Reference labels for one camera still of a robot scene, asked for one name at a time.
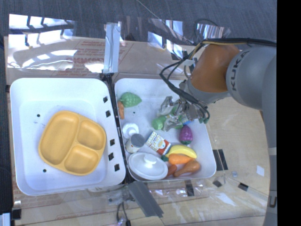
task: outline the yellow divided plate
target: yellow divided plate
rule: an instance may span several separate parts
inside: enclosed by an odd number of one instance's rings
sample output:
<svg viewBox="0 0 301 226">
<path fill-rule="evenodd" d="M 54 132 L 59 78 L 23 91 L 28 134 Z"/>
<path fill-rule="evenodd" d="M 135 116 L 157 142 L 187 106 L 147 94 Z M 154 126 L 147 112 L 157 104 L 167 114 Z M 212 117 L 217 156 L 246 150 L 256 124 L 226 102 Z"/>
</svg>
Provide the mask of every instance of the yellow divided plate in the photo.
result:
<svg viewBox="0 0 301 226">
<path fill-rule="evenodd" d="M 49 165 L 74 175 L 97 167 L 106 145 L 106 133 L 96 122 L 71 111 L 52 116 L 39 143 L 40 157 Z"/>
</svg>

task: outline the white plastic tray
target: white plastic tray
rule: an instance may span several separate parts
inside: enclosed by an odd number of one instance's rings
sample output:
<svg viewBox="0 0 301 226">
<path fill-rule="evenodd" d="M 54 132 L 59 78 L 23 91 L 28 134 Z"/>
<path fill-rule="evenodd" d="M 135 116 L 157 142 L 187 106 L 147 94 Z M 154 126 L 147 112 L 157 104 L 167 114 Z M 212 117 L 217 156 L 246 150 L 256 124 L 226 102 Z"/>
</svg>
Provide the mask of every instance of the white plastic tray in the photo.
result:
<svg viewBox="0 0 301 226">
<path fill-rule="evenodd" d="M 16 182 L 27 195 L 43 195 L 92 187 L 113 186 L 125 178 L 111 98 L 107 86 L 97 79 L 22 78 L 10 87 Z M 75 176 L 46 164 L 38 145 L 49 119 L 69 110 L 100 124 L 107 136 L 97 168 Z"/>
<path fill-rule="evenodd" d="M 178 87 L 181 81 L 171 82 Z M 139 128 L 139 133 L 142 134 L 145 139 L 147 139 L 152 131 L 155 131 L 172 145 L 181 144 L 178 136 L 180 130 L 170 129 L 169 131 L 164 132 L 162 130 L 154 130 L 151 126 L 151 122 L 156 118 L 157 111 L 166 96 L 172 96 L 174 101 L 179 98 L 179 96 L 174 93 L 163 80 L 120 79 L 115 84 L 116 99 L 118 100 L 125 92 L 132 92 L 138 95 L 142 99 L 142 102 L 136 106 L 125 108 L 125 118 L 120 120 L 121 126 L 129 122 L 136 123 Z M 193 174 L 183 174 L 178 178 L 168 177 L 166 180 L 209 178 L 216 172 L 215 158 L 206 125 L 203 123 L 200 124 L 198 120 L 194 120 L 188 125 L 193 133 L 193 141 L 189 146 L 196 151 L 198 155 L 197 161 L 201 164 L 201 170 Z M 144 145 L 139 151 L 149 152 L 160 156 L 147 145 Z M 136 180 L 144 181 L 144 179 L 135 175 L 131 170 L 130 173 Z"/>
</svg>

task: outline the green toy vegetable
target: green toy vegetable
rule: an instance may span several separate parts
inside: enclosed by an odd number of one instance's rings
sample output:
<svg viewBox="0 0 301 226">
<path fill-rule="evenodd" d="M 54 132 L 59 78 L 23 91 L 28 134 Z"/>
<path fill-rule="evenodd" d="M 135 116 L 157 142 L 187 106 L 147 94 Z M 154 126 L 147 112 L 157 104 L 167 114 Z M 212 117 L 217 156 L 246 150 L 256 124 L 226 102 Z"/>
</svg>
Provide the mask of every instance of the green toy vegetable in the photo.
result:
<svg viewBox="0 0 301 226">
<path fill-rule="evenodd" d="M 122 94 L 120 101 L 124 107 L 132 107 L 142 102 L 141 98 L 131 92 Z"/>
<path fill-rule="evenodd" d="M 193 140 L 193 135 L 190 127 L 188 125 L 184 125 L 180 131 L 179 140 L 182 144 L 188 145 Z"/>
</svg>

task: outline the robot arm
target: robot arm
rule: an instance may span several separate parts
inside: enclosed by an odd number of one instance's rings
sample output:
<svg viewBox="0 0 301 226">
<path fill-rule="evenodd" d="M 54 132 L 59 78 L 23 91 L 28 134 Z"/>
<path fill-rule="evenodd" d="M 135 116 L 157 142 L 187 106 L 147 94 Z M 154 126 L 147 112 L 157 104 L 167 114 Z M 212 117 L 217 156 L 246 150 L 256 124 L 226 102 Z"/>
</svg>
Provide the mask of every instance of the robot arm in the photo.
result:
<svg viewBox="0 0 301 226">
<path fill-rule="evenodd" d="M 191 76 L 180 84 L 180 90 L 169 87 L 192 105 L 207 111 L 207 106 L 225 97 L 262 111 L 270 161 L 269 198 L 264 226 L 277 225 L 277 138 L 276 138 L 276 43 L 254 40 L 263 46 L 239 51 L 225 39 L 205 41 L 209 45 L 200 56 Z M 206 113 L 182 110 L 190 120 L 205 122 Z"/>
</svg>

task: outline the white pot lid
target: white pot lid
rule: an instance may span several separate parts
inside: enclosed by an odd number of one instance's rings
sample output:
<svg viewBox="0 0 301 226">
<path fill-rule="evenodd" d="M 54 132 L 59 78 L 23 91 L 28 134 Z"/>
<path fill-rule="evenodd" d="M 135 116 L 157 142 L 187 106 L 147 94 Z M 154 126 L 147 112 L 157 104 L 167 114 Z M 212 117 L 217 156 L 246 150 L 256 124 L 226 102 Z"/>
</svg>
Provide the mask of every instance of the white pot lid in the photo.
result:
<svg viewBox="0 0 301 226">
<path fill-rule="evenodd" d="M 131 154 L 128 158 L 128 165 L 136 175 L 147 180 L 164 179 L 168 172 L 166 163 L 151 153 Z"/>
</svg>

